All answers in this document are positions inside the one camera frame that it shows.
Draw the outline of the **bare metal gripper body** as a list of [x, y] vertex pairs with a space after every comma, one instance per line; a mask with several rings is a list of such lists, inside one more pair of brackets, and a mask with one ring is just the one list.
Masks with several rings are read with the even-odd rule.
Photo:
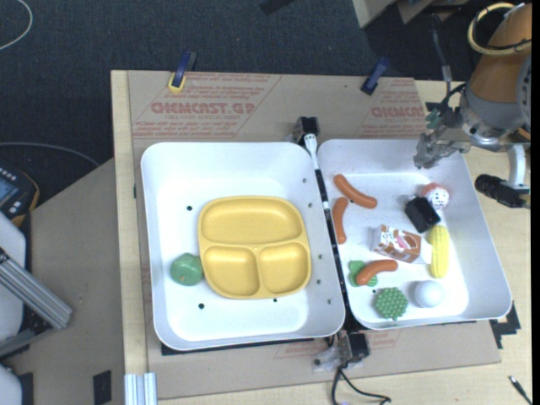
[[507, 132], [483, 123], [464, 123], [459, 127], [439, 124], [423, 135], [423, 155], [451, 155], [467, 153], [471, 147], [491, 152], [507, 151], [513, 143]]

